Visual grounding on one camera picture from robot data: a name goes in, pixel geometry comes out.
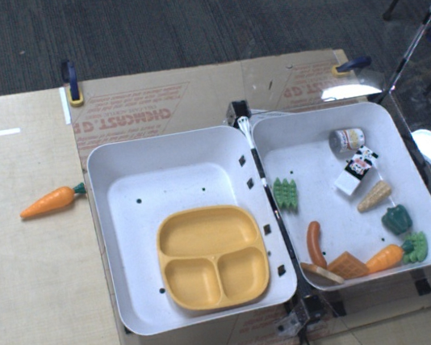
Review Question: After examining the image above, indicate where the thin black and white rod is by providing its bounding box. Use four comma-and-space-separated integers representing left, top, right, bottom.
236, 111, 308, 303

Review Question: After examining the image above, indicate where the brown cardboard board red print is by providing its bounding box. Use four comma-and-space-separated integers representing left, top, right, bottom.
63, 26, 431, 345

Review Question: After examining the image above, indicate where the yellow divided plate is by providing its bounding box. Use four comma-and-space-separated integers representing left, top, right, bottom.
151, 197, 276, 319

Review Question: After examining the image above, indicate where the white plastic tray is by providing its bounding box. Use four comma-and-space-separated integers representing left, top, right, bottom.
249, 90, 431, 301
83, 116, 303, 342

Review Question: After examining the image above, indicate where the orange sausage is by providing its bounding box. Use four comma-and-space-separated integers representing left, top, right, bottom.
303, 220, 329, 272

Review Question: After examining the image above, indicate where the small silver can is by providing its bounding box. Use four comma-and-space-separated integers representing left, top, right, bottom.
327, 125, 368, 157

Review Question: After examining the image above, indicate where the white milk carton cow print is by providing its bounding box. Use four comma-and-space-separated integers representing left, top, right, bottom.
328, 142, 385, 198

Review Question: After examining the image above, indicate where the brown bread slice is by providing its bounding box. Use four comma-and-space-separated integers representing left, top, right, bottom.
299, 255, 346, 292

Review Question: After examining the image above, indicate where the yellow corn cob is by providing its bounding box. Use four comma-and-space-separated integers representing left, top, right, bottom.
353, 179, 395, 214

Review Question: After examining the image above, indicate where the orange waffle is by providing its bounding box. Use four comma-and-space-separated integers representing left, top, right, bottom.
325, 247, 371, 284

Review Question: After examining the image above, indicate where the orange carrot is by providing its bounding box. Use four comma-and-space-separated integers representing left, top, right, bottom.
15, 181, 90, 221
362, 238, 419, 276

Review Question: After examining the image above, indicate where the dark green bell pepper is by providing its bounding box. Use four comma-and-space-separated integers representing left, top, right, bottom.
379, 202, 416, 238

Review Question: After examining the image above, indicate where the black block with thin wires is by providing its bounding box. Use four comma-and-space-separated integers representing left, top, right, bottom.
224, 99, 253, 126
271, 291, 332, 339

